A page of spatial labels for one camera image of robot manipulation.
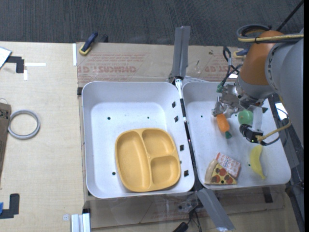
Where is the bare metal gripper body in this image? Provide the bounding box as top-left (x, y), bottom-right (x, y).
top-left (218, 84), bottom-right (268, 114)

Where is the orange carrot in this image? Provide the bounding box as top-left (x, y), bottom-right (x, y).
top-left (216, 113), bottom-right (233, 139)

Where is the green round toy fruit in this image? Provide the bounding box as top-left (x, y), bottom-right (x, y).
top-left (238, 109), bottom-right (254, 125)

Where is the white plastic tray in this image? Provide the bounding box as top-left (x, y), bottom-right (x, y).
top-left (181, 81), bottom-right (292, 191)
top-left (81, 81), bottom-right (196, 200)

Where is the orange and white packet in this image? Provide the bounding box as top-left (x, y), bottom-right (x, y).
top-left (215, 152), bottom-right (242, 179)

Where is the yellow banana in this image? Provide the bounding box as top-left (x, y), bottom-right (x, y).
top-left (249, 144), bottom-right (267, 180)

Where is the pizza slice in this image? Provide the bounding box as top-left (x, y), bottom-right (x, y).
top-left (204, 159), bottom-right (238, 186)

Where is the yellow divided plate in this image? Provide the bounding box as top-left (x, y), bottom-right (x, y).
top-left (114, 127), bottom-right (182, 193)

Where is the brown cardboard board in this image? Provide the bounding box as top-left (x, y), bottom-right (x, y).
top-left (75, 42), bottom-right (300, 230)

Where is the white tape roll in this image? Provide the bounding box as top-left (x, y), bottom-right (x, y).
top-left (7, 109), bottom-right (41, 140)

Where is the white paper sheet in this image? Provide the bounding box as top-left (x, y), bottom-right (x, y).
top-left (0, 46), bottom-right (13, 69)

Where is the black cylinder on white bracket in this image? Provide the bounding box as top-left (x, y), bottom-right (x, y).
top-left (239, 106), bottom-right (264, 144)

